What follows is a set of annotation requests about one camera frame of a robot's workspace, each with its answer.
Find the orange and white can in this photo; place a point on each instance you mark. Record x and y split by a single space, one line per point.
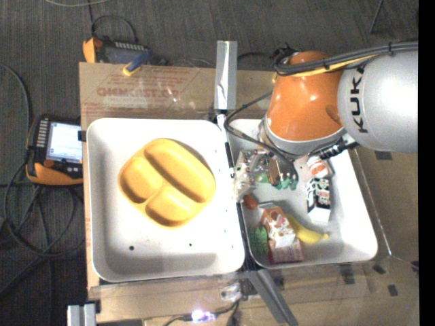
318 168

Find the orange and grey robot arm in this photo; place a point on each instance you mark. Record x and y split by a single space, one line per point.
302 107

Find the yellow divided plate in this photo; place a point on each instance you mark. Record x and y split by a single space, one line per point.
170 182

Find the orange and white carton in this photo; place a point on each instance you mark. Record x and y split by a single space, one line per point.
277 224

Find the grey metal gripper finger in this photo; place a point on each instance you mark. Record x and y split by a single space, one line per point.
239 185
251 184

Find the yellow banana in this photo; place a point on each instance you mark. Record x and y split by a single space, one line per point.
307 234

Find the white plastic tray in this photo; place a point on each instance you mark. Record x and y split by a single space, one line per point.
156 253
346 229

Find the red packet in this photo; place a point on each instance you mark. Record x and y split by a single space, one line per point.
287 252

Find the brown cardboard board red print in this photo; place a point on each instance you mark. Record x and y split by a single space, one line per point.
142 90

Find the black and white carton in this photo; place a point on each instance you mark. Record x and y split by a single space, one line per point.
319 199

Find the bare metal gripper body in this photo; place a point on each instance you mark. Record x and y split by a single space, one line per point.
261 165

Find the red sausage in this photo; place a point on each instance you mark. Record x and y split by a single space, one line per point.
250 201

